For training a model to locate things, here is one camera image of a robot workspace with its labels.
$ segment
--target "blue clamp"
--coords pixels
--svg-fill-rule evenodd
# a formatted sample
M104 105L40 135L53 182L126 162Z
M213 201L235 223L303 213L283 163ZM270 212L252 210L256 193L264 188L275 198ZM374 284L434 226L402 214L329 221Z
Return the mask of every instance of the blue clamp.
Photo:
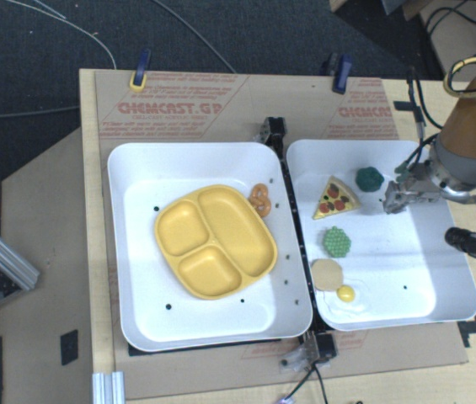
M140 54L140 59L136 65L136 72L133 72L131 80L129 81L129 88L135 93L140 93L146 87L147 68L152 59L152 52L145 48Z
M350 75L350 69L352 68L352 58L348 54L341 54L339 58L339 65L335 78L333 80L333 87L331 88L335 93L346 93L346 82Z

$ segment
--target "black floor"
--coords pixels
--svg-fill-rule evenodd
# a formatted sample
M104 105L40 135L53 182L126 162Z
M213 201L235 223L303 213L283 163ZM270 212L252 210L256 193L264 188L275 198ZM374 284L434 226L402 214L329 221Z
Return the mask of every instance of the black floor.
M15 0L42 8L34 0ZM152 51L152 70L228 72L184 24L153 0L40 0L108 47L118 69ZM197 29L240 73L317 75L330 53L352 55L352 76L423 79L441 71L419 17L387 16L380 0L158 0ZM0 0L0 114L78 106L78 69L112 68L86 34ZM77 110L0 118L0 181L79 127Z

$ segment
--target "yellow plate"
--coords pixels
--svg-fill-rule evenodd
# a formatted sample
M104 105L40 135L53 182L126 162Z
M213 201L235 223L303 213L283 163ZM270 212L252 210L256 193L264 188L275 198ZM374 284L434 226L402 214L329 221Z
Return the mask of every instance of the yellow plate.
M258 213L225 185L196 190L164 208L155 237L178 280L207 300L261 279L277 259L273 236Z

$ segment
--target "pizza slice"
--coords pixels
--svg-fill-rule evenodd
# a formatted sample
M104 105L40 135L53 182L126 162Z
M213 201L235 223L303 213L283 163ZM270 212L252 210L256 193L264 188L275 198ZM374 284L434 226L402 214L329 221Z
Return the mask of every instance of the pizza slice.
M359 199L352 190L336 177L330 177L325 187L318 208L314 213L314 220L328 215L356 210L361 206Z

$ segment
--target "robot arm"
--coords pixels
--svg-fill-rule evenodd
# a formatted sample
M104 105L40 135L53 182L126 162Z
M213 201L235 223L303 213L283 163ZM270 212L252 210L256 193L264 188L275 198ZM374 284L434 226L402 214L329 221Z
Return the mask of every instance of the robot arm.
M476 57L460 61L444 80L447 92L458 97L457 104L437 136L422 141L418 150L430 144L429 157L409 165L406 161L397 171L396 182L390 182L383 208L388 214L404 210L408 204L435 202L439 198L461 204L476 205L476 77L463 91L452 88L452 76ZM476 258L476 233L452 228L446 241Z

